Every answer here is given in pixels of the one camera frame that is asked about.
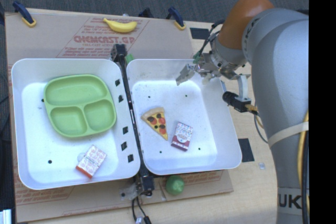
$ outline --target banana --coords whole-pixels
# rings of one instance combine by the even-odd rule
[[[107,20],[106,18],[104,18],[103,21],[107,23],[113,31],[120,33],[128,33],[133,31],[138,24],[137,22],[120,23],[115,22],[114,20]]]

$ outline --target pizza slice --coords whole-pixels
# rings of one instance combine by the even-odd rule
[[[153,130],[155,130],[164,139],[168,140],[167,130],[166,130],[166,119],[164,116],[163,108],[153,108],[148,110],[141,116]]]

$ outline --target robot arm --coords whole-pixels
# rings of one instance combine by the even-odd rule
[[[245,112],[248,75],[235,70],[251,64],[258,114],[277,173],[280,224],[304,220],[297,159],[300,135],[308,130],[308,31],[309,17],[303,13],[274,8],[269,0],[239,0],[210,40],[211,52],[196,55],[195,65],[185,67],[176,80],[179,84],[195,72],[205,82],[220,76],[235,79],[239,95],[226,92],[223,99]]]

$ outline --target toy lime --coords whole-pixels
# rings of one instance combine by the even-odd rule
[[[167,179],[166,190],[171,195],[178,195],[184,189],[184,180],[181,176],[172,175]]]

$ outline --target green plate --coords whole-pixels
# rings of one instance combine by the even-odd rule
[[[106,131],[117,119],[108,87],[91,74],[50,80],[44,88],[44,103],[51,124],[66,137]]]

